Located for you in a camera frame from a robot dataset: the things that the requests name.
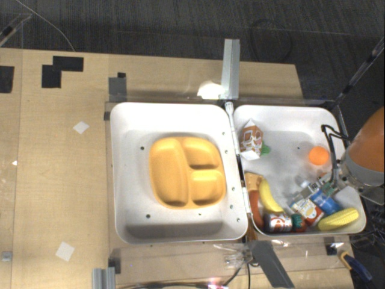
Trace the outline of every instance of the white tray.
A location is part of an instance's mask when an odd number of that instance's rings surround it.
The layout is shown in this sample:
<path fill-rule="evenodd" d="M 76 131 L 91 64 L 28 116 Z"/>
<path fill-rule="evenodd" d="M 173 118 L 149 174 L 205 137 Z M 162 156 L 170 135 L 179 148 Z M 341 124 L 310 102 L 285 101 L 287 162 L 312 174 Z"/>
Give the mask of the white tray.
<path fill-rule="evenodd" d="M 322 108 L 243 105 L 234 112 L 238 138 L 241 138 L 242 129 L 250 119 L 253 119 L 263 131 L 263 141 L 271 148 L 271 152 L 254 161 L 242 159 L 243 169 L 245 172 L 263 175 L 270 184 L 275 200 L 285 211 L 290 212 L 291 199 L 301 190 L 294 181 L 295 176 L 310 175 L 316 178 L 322 172 L 331 170 L 330 161 L 323 166 L 314 166 L 308 161 L 307 154 L 314 146 L 328 148 L 321 125 L 328 124 L 339 129 L 336 119 L 329 111 Z M 343 143 L 338 139 L 334 139 L 333 142 L 336 157 L 341 158 L 345 152 Z M 355 234 L 365 228 L 365 212 L 360 196 L 355 190 L 346 188 L 337 194 L 335 199 L 343 208 L 356 208 L 360 214 L 359 219 L 333 232 L 321 232 L 315 229 L 303 234 Z"/>
<path fill-rule="evenodd" d="M 121 103 L 111 112 L 115 226 L 127 243 L 235 240 L 247 215 L 228 116 L 214 105 Z M 161 205 L 149 177 L 155 141 L 197 136 L 211 141 L 223 161 L 226 195 L 211 207 L 176 210 Z"/>

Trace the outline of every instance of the can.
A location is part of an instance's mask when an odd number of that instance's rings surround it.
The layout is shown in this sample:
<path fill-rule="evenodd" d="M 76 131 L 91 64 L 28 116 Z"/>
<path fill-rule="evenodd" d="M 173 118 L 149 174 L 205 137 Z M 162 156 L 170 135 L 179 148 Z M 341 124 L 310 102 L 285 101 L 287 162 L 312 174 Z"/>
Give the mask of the can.
<path fill-rule="evenodd" d="M 335 202 L 331 197 L 326 196 L 322 190 L 317 191 L 311 195 L 310 199 L 320 207 L 326 215 L 332 215 L 342 210 L 340 205 Z"/>
<path fill-rule="evenodd" d="M 325 215 L 310 199 L 295 202 L 290 207 L 294 212 L 300 213 L 305 218 L 306 224 L 310 227 L 316 226 Z"/>
<path fill-rule="evenodd" d="M 270 213 L 263 217 L 266 232 L 289 232 L 293 224 L 292 220 L 285 213 Z"/>

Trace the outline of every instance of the yellow corn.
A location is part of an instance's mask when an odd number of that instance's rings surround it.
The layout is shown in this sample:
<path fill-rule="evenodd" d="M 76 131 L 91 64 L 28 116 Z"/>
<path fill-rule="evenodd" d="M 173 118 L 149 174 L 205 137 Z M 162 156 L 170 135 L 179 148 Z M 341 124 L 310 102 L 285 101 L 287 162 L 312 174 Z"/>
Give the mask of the yellow corn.
<path fill-rule="evenodd" d="M 338 227 L 350 224 L 359 218 L 359 212 L 355 208 L 347 208 L 337 213 L 334 213 L 318 223 L 318 229 L 321 231 L 334 230 Z"/>

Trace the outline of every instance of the soda can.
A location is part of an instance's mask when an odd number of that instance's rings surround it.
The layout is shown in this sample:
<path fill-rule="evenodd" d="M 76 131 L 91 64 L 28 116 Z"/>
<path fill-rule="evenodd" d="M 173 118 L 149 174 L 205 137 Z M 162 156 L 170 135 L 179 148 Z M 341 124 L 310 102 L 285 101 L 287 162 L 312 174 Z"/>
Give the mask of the soda can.
<path fill-rule="evenodd" d="M 263 217 L 266 232 L 289 232 L 293 224 L 292 220 L 285 213 L 270 213 Z"/>

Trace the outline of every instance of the blue packaging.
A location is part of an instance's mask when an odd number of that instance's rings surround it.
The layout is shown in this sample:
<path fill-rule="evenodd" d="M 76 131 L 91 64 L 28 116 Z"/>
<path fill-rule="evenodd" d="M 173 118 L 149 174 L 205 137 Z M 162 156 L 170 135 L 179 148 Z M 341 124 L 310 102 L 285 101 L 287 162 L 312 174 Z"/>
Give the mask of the blue packaging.
<path fill-rule="evenodd" d="M 312 194 L 310 199 L 328 216 L 342 210 L 340 205 L 333 198 L 326 196 L 322 190 Z"/>

